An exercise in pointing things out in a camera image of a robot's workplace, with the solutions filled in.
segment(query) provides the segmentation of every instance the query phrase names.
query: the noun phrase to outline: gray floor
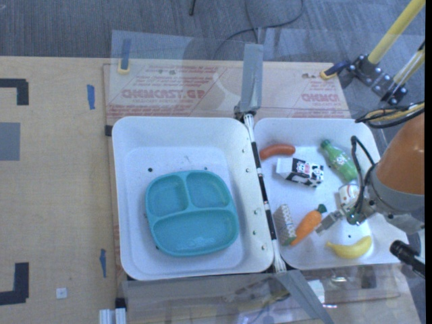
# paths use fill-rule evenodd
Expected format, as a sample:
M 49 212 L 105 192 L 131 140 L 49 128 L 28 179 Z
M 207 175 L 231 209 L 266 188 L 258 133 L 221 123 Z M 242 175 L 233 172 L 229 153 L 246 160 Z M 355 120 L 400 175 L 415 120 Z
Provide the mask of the gray floor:
M 0 0 L 0 55 L 110 57 L 113 31 L 225 39 L 251 27 L 292 19 L 300 0 Z M 410 0 L 304 0 L 293 23 L 269 28 L 260 42 L 266 60 L 354 60 L 370 52 Z M 395 74 L 425 39 L 425 9 L 411 22 L 380 65 Z M 232 38 L 255 42 L 252 32 Z M 424 66 L 407 82 L 403 103 L 425 96 Z M 353 83 L 350 108 L 361 112 L 375 94 Z M 397 129 L 388 130 L 391 138 Z M 407 270 L 412 294 L 425 323 L 425 282 Z

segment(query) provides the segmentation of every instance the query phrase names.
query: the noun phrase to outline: gray square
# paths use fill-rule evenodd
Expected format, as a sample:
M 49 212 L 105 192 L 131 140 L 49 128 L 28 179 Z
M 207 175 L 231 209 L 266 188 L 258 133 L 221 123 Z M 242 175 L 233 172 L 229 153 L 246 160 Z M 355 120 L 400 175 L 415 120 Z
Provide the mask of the gray square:
M 20 160 L 19 122 L 0 122 L 0 161 Z

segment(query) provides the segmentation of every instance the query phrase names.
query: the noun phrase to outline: white tray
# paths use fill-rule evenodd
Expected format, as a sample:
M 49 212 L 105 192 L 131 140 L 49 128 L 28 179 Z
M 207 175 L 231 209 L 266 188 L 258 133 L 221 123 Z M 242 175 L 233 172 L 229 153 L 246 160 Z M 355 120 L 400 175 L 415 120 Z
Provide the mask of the white tray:
M 113 127 L 120 257 L 134 279 L 256 273 L 273 262 L 273 248 L 246 127 L 228 118 L 125 117 Z M 194 257 L 157 250 L 144 193 L 158 176 L 208 169 L 227 184 L 240 232 L 219 252 Z
M 272 156 L 261 163 L 272 212 L 281 204 L 287 204 L 295 225 L 309 211 L 316 209 L 318 204 L 327 207 L 327 213 L 323 217 L 338 209 L 338 189 L 344 183 L 327 166 L 324 155 L 319 152 L 323 139 L 330 139 L 350 153 L 350 138 L 355 135 L 370 152 L 373 160 L 379 160 L 372 132 L 364 124 L 356 124 L 351 119 L 268 118 L 256 123 L 254 135 L 259 150 L 276 143 L 292 144 L 296 147 L 293 157 L 324 165 L 323 183 L 317 188 L 311 188 L 287 181 L 275 172 L 277 158 L 287 156 Z M 359 146 L 356 154 L 364 175 L 371 164 Z M 325 247 L 328 240 L 336 244 L 353 244 L 365 235 L 372 236 L 373 244 L 368 253 L 359 259 L 342 259 Z M 350 225 L 344 219 L 321 236 L 313 232 L 296 246 L 281 246 L 281 255 L 289 265 L 302 270 L 399 263 L 389 251 L 394 240 L 407 242 L 406 234 L 387 223 L 380 214 L 375 214 L 360 226 Z

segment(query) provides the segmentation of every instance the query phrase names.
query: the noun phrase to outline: red sausage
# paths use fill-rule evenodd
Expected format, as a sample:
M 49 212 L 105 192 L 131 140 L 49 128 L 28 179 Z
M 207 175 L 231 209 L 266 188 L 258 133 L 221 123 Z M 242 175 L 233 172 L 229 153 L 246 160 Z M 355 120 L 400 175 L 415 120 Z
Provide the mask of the red sausage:
M 273 144 L 264 148 L 259 152 L 259 157 L 261 160 L 268 159 L 270 156 L 274 155 L 287 155 L 291 156 L 296 152 L 296 147 L 289 144 Z

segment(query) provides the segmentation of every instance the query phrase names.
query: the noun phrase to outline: green bottle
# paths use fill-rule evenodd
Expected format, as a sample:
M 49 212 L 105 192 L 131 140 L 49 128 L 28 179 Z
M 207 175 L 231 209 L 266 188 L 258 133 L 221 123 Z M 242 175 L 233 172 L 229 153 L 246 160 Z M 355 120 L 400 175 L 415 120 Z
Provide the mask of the green bottle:
M 321 143 L 321 148 L 327 152 L 327 159 L 330 165 L 340 172 L 347 182 L 357 179 L 356 166 L 343 150 L 331 145 L 327 139 Z

